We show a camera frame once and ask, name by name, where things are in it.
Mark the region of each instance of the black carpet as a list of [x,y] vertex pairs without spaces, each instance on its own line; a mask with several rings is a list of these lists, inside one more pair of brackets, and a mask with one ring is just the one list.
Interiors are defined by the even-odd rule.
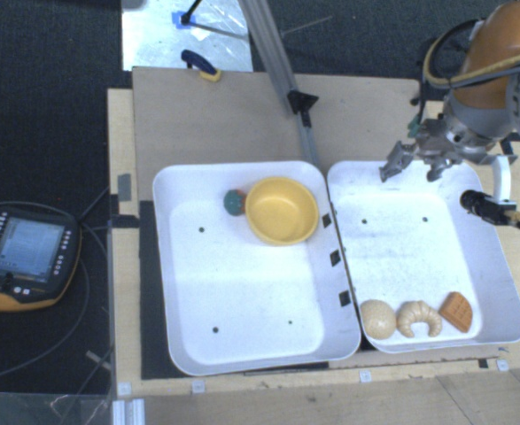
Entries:
[[[269,0],[297,73],[417,77],[423,42],[509,0]],[[121,71],[120,0],[0,0],[0,200],[81,215],[108,185],[106,90],[130,87]],[[257,56],[254,67],[261,70]],[[86,219],[104,226],[105,197]],[[87,314],[48,357],[0,377],[1,391],[76,392],[109,347],[105,257],[84,236]],[[0,314],[0,372],[54,345],[74,325],[87,284],[42,311]],[[99,370],[85,393],[105,393]]]

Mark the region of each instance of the small black square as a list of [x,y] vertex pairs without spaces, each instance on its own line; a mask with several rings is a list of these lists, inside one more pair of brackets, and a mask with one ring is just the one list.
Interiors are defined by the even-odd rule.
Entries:
[[328,227],[331,223],[332,223],[332,220],[330,219],[330,215],[329,215],[329,214],[324,214],[324,215],[322,216],[322,224],[323,224],[323,226],[326,228],[326,227]]
[[348,290],[340,293],[338,299],[340,299],[340,305],[343,307],[352,303],[352,300],[350,299],[350,291]]
[[330,263],[332,263],[332,266],[336,266],[340,263],[340,251],[338,249],[330,254]]

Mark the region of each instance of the toy food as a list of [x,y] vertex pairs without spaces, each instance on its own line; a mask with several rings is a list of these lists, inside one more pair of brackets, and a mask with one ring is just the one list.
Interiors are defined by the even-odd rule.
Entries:
[[312,192],[300,182],[270,176],[250,189],[245,199],[245,217],[264,243],[292,245],[314,233],[319,207]]
[[459,292],[453,291],[439,310],[440,315],[461,332],[467,333],[472,324],[472,307]]
[[384,301],[370,299],[360,307],[366,334],[376,340],[384,340],[395,332],[395,312]]
[[423,301],[411,301],[404,304],[398,313],[398,330],[406,337],[414,337],[411,330],[414,322],[429,324],[429,336],[437,336],[443,328],[439,313]]

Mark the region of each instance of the croissant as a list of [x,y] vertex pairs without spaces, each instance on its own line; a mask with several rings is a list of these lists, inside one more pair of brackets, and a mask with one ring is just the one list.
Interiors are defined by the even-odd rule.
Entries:
[[412,301],[404,304],[398,313],[398,331],[406,337],[414,337],[411,325],[421,321],[429,324],[429,336],[437,336],[443,328],[443,320],[434,308],[423,301]]

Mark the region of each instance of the floor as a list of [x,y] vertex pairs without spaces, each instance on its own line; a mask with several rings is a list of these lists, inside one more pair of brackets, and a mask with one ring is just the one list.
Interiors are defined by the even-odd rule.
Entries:
[[194,0],[121,0],[123,68],[186,67],[188,49],[222,71],[251,72],[252,53],[237,0],[203,0],[190,26],[181,14]]
[[146,399],[146,423],[174,425],[520,424],[520,369],[296,390]]

